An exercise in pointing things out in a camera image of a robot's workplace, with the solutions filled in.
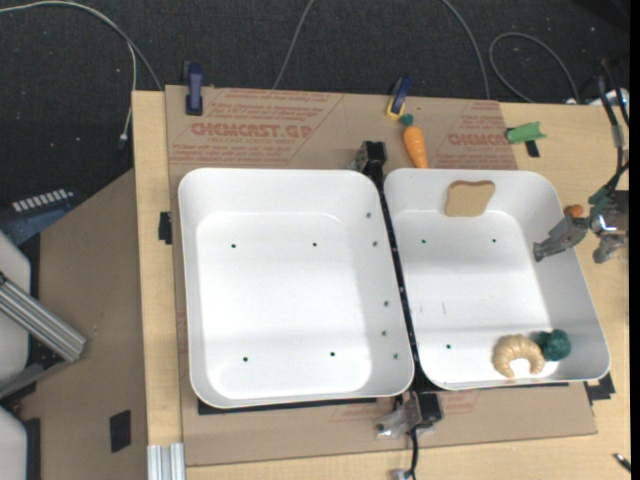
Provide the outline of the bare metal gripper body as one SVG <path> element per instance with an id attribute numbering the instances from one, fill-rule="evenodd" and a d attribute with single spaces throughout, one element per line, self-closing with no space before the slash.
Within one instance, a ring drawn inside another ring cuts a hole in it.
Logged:
<path id="1" fill-rule="evenodd" d="M 590 227 L 598 236 L 621 234 L 629 228 L 629 192 L 609 191 L 595 195 L 591 200 Z"/>

